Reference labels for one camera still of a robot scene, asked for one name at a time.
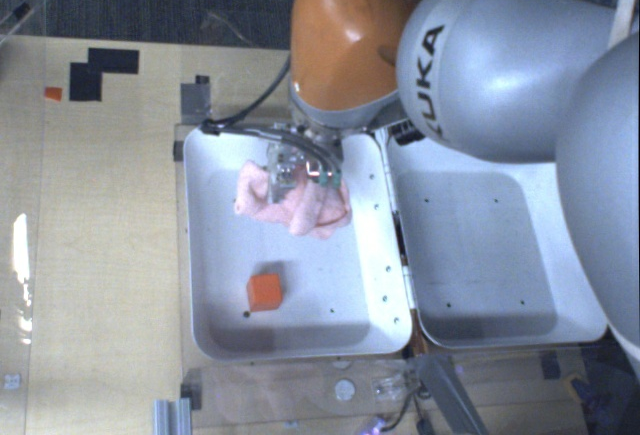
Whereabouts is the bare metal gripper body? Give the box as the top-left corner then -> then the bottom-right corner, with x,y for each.
266,121 -> 346,205

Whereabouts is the thin black and white rod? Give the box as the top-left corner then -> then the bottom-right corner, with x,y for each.
391,208 -> 417,319

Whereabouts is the pink cloth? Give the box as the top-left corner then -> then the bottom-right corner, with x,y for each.
233,159 -> 353,241

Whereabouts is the orange cube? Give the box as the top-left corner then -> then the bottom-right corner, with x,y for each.
245,272 -> 284,314

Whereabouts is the white plastic tray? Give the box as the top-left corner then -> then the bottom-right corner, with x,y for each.
385,128 -> 609,351
182,126 -> 414,363

